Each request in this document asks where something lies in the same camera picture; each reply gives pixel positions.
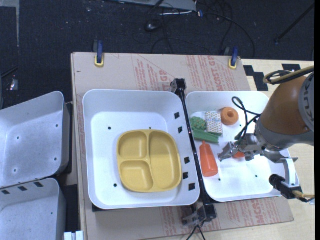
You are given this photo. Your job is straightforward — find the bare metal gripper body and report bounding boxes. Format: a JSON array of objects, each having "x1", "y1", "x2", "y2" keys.
[{"x1": 234, "y1": 133, "x2": 285, "y2": 164}]

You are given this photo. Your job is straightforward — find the orange bottle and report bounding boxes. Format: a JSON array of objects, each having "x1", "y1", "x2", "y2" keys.
[{"x1": 199, "y1": 140, "x2": 219, "y2": 178}]

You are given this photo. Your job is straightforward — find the green celery sticks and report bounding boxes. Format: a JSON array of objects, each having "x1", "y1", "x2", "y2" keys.
[{"x1": 192, "y1": 130, "x2": 220, "y2": 145}]

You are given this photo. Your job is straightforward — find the white plastic tray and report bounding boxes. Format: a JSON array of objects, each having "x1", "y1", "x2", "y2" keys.
[
  {"x1": 185, "y1": 90, "x2": 301, "y2": 203},
  {"x1": 82, "y1": 88, "x2": 201, "y2": 210}
]

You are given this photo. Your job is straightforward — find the orange doughnut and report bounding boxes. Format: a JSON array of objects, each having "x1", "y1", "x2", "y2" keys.
[{"x1": 220, "y1": 106, "x2": 240, "y2": 126}]

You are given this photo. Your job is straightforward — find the white patterned packet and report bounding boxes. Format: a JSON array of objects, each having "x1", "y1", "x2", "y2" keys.
[{"x1": 204, "y1": 111, "x2": 224, "y2": 135}]

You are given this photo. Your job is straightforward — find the thin black rod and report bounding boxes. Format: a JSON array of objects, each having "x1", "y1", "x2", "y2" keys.
[{"x1": 177, "y1": 88, "x2": 210, "y2": 210}]

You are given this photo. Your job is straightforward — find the yellow divided plate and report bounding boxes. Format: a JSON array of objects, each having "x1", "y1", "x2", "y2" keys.
[{"x1": 116, "y1": 129, "x2": 183, "y2": 193}]

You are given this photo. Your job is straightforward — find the brown cardboard board red print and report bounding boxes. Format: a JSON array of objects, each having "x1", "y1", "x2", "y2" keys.
[{"x1": 70, "y1": 51, "x2": 295, "y2": 240}]

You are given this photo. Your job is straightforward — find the black cylinder on white bracket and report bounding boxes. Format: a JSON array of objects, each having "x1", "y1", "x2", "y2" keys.
[{"x1": 268, "y1": 157, "x2": 301, "y2": 200}]

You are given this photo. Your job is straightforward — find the black block with wires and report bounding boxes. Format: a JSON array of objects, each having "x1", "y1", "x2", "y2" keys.
[
  {"x1": 170, "y1": 78, "x2": 188, "y2": 93},
  {"x1": 181, "y1": 203, "x2": 217, "y2": 226}
]

